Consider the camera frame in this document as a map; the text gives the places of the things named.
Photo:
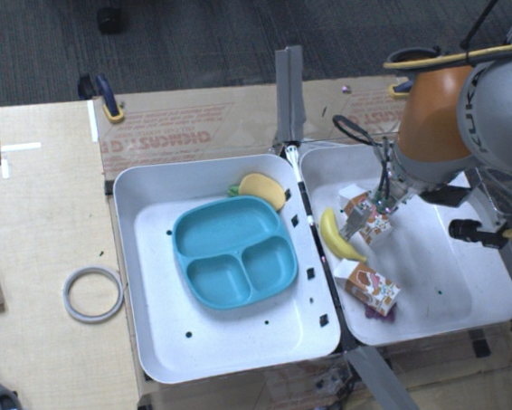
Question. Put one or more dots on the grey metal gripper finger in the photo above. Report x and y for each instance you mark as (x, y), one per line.
(351, 228)
(364, 210)

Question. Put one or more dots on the yellow toy fruit green stem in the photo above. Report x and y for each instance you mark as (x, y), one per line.
(261, 187)

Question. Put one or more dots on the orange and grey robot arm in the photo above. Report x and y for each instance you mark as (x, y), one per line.
(437, 112)

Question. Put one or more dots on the orange and white carton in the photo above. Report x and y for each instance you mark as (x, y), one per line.
(379, 227)
(369, 285)

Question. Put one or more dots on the white plastic tray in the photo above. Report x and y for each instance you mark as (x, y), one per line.
(436, 271)
(233, 338)

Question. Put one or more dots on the purple grapes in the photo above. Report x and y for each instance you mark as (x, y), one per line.
(388, 316)

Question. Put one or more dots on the yellow banana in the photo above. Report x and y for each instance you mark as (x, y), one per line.
(332, 237)

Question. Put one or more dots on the brown cardboard board red print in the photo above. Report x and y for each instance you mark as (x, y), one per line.
(184, 129)

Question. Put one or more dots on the white tape roll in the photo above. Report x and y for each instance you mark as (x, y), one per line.
(73, 309)

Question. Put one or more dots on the blue divided plate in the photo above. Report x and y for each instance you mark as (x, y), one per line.
(222, 230)

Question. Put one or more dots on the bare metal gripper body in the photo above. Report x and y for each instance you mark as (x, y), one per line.
(395, 191)

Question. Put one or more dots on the black cylinder on white bracket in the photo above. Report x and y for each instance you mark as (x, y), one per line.
(467, 228)

